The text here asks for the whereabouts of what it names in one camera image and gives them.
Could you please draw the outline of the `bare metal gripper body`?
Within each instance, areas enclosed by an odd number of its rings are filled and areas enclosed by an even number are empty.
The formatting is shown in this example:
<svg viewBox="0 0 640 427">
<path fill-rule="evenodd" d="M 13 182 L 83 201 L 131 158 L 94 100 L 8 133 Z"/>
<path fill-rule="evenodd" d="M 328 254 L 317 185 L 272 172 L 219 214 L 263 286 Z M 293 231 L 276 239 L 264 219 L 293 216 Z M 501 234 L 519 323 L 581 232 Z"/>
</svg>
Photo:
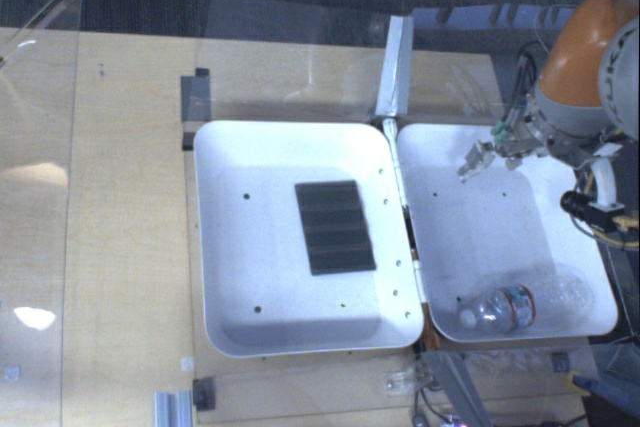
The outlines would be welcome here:
<svg viewBox="0 0 640 427">
<path fill-rule="evenodd" d="M 584 166 L 593 158 L 595 143 L 557 129 L 540 113 L 510 112 L 492 128 L 494 153 L 504 160 L 549 156 L 568 166 Z"/>
</svg>

